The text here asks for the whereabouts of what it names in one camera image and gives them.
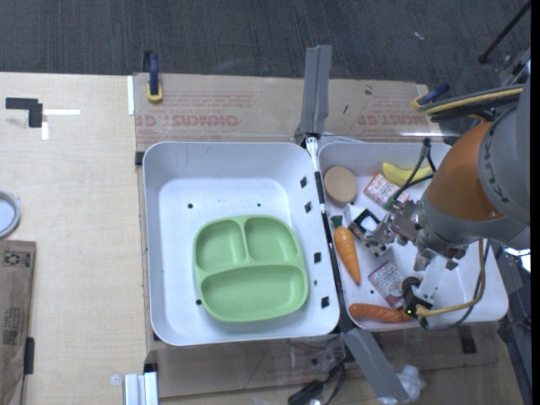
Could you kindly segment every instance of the orange carrot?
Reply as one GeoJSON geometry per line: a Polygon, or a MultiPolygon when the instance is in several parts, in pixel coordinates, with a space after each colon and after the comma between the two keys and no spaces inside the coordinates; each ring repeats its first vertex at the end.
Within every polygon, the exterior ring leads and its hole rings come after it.
{"type": "Polygon", "coordinates": [[[349,228],[340,225],[334,233],[334,244],[341,261],[347,268],[347,271],[354,282],[360,283],[360,266],[358,264],[358,255],[354,245],[354,234],[349,228]]]}
{"type": "Polygon", "coordinates": [[[413,319],[404,310],[395,310],[369,303],[353,303],[348,307],[348,313],[356,319],[370,318],[382,322],[404,322],[413,319]]]}

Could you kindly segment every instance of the yellow banana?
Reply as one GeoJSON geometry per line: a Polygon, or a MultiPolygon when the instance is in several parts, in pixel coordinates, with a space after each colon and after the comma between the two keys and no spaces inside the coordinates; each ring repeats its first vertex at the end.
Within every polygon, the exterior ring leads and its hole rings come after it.
{"type": "MultiPolygon", "coordinates": [[[[403,186],[405,184],[409,176],[413,173],[413,170],[414,168],[403,170],[390,162],[383,162],[381,167],[382,175],[398,186],[403,186]]],[[[429,166],[418,168],[418,171],[416,171],[416,174],[414,175],[413,181],[426,177],[430,172],[431,167],[429,166]]]]}

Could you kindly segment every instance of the wooden surface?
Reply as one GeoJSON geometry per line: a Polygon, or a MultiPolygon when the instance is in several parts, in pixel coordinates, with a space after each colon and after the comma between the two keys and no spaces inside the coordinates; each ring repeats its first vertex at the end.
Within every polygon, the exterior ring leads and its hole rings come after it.
{"type": "MultiPolygon", "coordinates": [[[[122,404],[122,387],[111,376],[141,373],[147,353],[127,78],[0,73],[0,92],[3,102],[27,97],[46,110],[81,110],[80,116],[48,117],[44,141],[40,129],[28,128],[26,111],[0,107],[0,188],[21,206],[21,223],[9,238],[37,244],[30,314],[35,363],[24,382],[23,404],[122,404]]],[[[421,372],[427,386],[418,403],[522,403],[506,347],[495,330],[493,335],[492,363],[421,372]]],[[[285,404],[297,390],[162,402],[285,404]]],[[[347,381],[334,403],[381,402],[360,378],[347,381]]]]}

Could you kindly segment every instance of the green divided tray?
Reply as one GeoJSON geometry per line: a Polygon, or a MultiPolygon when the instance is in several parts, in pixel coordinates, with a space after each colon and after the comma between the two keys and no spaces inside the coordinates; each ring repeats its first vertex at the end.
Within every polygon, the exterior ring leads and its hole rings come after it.
{"type": "Polygon", "coordinates": [[[281,219],[244,215],[214,220],[197,232],[193,255],[200,299],[217,320],[285,316],[307,298],[302,250],[281,219]]]}

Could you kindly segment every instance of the white tray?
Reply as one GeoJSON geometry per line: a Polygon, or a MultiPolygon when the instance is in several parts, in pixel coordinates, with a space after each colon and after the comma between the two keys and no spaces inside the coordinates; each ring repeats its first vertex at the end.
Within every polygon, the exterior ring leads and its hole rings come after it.
{"type": "Polygon", "coordinates": [[[293,143],[157,143],[144,155],[143,175],[150,315],[164,342],[182,346],[300,338],[335,328],[338,297],[314,169],[304,149],[293,143]],[[309,283],[307,300],[296,312],[230,323],[212,318],[197,303],[195,234],[212,220],[242,214],[270,214],[295,232],[309,283]]]}
{"type": "MultiPolygon", "coordinates": [[[[387,211],[369,199],[363,190],[370,183],[375,174],[381,171],[383,162],[392,162],[400,168],[413,168],[418,161],[421,142],[418,143],[328,143],[319,152],[319,164],[324,176],[331,166],[341,165],[349,168],[356,176],[359,194],[353,200],[355,206],[368,208],[377,218],[383,219],[387,211]]],[[[432,159],[438,165],[449,145],[434,143],[431,149],[432,159]]],[[[429,181],[412,186],[407,192],[414,201],[420,199],[429,181]]],[[[329,216],[343,214],[345,205],[338,204],[327,197],[327,209],[329,216]]],[[[368,248],[359,240],[356,242],[356,250],[359,255],[359,265],[362,281],[357,285],[348,275],[344,266],[339,262],[341,278],[343,281],[343,293],[347,307],[353,303],[371,303],[374,305],[388,306],[383,297],[372,286],[368,275],[376,270],[383,262],[391,260],[404,278],[416,276],[422,278],[421,272],[413,270],[416,248],[412,243],[400,246],[392,243],[391,249],[381,258],[375,257],[368,248]]],[[[459,261],[459,267],[452,271],[445,271],[443,279],[434,294],[435,305],[433,309],[458,305],[473,298],[476,281],[478,278],[479,260],[478,248],[472,244],[467,254],[459,261]]],[[[457,321],[465,309],[449,312],[443,315],[431,316],[429,323],[436,325],[457,321]]],[[[493,252],[489,252],[486,263],[486,288],[483,298],[475,305],[474,309],[465,320],[466,323],[497,321],[505,316],[508,311],[508,294],[500,276],[497,262],[493,252]]],[[[396,330],[402,328],[417,327],[416,320],[398,324],[387,324],[378,321],[358,321],[355,324],[371,331],[396,330]]]]}

